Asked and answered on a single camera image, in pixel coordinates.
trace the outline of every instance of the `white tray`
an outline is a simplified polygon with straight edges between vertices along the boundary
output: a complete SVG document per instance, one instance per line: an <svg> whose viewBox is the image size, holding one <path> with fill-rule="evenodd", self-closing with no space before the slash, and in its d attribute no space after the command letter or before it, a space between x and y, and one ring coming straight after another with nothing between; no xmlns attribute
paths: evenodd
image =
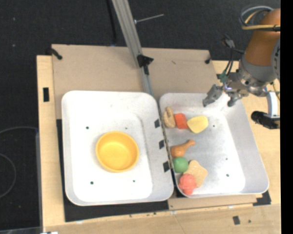
<svg viewBox="0 0 293 234"><path fill-rule="evenodd" d="M140 92L70 91L62 98L66 195L76 205L163 201L173 192L168 155L155 99ZM140 149L136 166L105 170L95 155L101 135L122 131Z"/></svg>
<svg viewBox="0 0 293 234"><path fill-rule="evenodd" d="M204 107L202 101L206 96L170 93L160 98L162 112L169 106L175 114L183 113L187 119L204 115L209 120L209 126L198 134L177 127L165 129L169 147L193 139L196 144L189 147L184 157L188 161L198 161L208 171L203 185L194 189L192 195L185 196L197 198L265 192L268 177L242 102L237 101L233 107L228 107L229 97L223 94L216 102ZM177 183L181 175L174 172Z"/></svg>

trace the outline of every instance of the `yellow bowl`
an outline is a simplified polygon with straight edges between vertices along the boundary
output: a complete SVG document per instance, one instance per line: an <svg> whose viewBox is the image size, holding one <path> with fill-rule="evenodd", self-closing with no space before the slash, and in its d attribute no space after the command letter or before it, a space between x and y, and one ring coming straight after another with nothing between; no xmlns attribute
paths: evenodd
<svg viewBox="0 0 293 234"><path fill-rule="evenodd" d="M99 163L110 172L133 168L139 159L139 147L128 134L114 131L102 135L96 144Z"/></svg>

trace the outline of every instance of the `wooden table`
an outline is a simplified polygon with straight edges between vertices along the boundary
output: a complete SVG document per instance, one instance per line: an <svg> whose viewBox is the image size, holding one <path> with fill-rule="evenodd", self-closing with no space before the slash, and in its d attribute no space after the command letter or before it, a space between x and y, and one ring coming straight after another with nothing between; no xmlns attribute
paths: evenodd
<svg viewBox="0 0 293 234"><path fill-rule="evenodd" d="M251 119L249 119L251 129L270 180L271 204L253 206L253 203L262 195L212 197L199 200L177 198L173 195L168 200L169 210L167 211L65 222L56 127L56 119L61 117L59 101L62 94L66 90L73 90L76 87L89 89L89 81L97 81L94 87L93 84L90 86L93 90L97 88L98 90L126 90L124 87L126 84L122 83L122 81L126 81L126 78L120 78L124 72L129 72L130 75L137 78L131 83L133 87L128 90L141 91L142 85L139 83L140 71L133 67L127 48L73 45L53 45L53 48L60 55L63 54L66 62L61 62L52 56L37 56L44 231L58 231L66 234L94 233L94 231L96 233L139 232L141 234L281 232L280 131L266 129L255 124ZM209 57L208 51L152 48L145 48L143 51L145 55L155 60L149 68L156 99L167 92L206 93L213 83L218 82L216 73L221 73L227 65L226 61L213 61L205 64L204 61ZM88 77L78 81L78 73L83 68L89 72ZM112 79L111 81L117 79L118 83L112 87L105 87L102 81L91 76L93 70L96 72L99 70L100 77L105 77L105 72L112 74L109 79ZM180 70L184 72L176 77L176 72L180 72ZM198 84L196 74L202 72L206 75ZM167 78L162 79L161 77L165 74ZM65 83L67 79L72 79L72 81L67 84ZM267 111L267 101L263 97L250 95L243 98L243 104L248 116L255 110Z"/></svg>

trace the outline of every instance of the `table surface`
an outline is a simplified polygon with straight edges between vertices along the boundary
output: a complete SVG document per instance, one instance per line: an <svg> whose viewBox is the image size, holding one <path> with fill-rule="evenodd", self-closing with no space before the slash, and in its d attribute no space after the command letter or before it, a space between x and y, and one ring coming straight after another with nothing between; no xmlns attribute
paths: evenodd
<svg viewBox="0 0 293 234"><path fill-rule="evenodd" d="M80 70L83 66L86 67L87 59L92 62L95 60L97 65L102 65L100 60L104 60L107 71L115 63L121 63L120 70L125 67L126 72L133 73L134 77L138 78L140 75L139 71L132 68L131 57L129 54L126 55L126 48L68 45L56 45L55 47L57 47L57 51L61 50L58 51L60 54L68 51L71 58L76 59L75 62L70 61L72 70L74 68ZM211 83L218 82L216 74L221 73L227 65L227 61L212 61L206 66L204 60L209 57L208 51L153 48L143 48L143 51L152 55L151 57L155 55L155 60L159 60L157 63L151 64L152 67L158 67L151 70L151 75L156 72L158 74L156 77L152 77L151 80L155 98L166 92L192 93L197 91L205 93L207 92L206 89L211 87ZM250 115L253 111L267 111L266 98L253 95L243 98L242 102L269 177L271 204L253 206L253 203L262 195L213 197L203 200L177 198L173 195L168 200L170 206L168 211L65 222L56 119L61 117L61 113L58 110L58 101L61 99L61 94L67 89L72 90L72 86L76 83L71 83L69 86L62 84L62 86L57 87L59 86L59 80L61 80L55 78L58 77L55 72L61 70L61 65L57 64L57 61L56 58L51 56L37 56L42 223L44 231L93 233L95 229L98 233L110 233L111 231L113 233L136 233L139 230L142 234L152 232L188 234L197 233L197 231L202 233L248 233L259 230L261 233L281 232L280 130L266 129L251 120ZM163 82L160 77L165 75L166 63L168 62L170 63L169 67L176 69L168 74L165 80L172 82L167 83L166 81ZM194 84L197 80L193 80L196 72L202 73L201 66L209 68L209 71L204 72L207 73L210 81L203 84L203 86L202 84ZM178 83L178 86L174 86L174 83L178 81L174 73L179 72L180 67L185 71L179 76L179 80L183 81L184 85ZM187 72L191 72L190 78L187 76ZM131 91L140 91L142 89L139 83L134 86L130 89ZM49 88L48 102L43 100L44 88ZM122 85L116 84L114 87L106 88L105 90L118 91L122 88ZM234 222L234 217L239 219L239 224Z"/></svg>

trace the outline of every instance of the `green ball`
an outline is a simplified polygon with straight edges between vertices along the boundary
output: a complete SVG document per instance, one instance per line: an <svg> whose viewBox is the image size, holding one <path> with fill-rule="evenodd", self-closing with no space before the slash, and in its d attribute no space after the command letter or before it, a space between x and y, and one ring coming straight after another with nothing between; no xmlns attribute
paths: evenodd
<svg viewBox="0 0 293 234"><path fill-rule="evenodd" d="M174 158L172 163L176 173L184 173L189 167L188 161L183 157Z"/></svg>

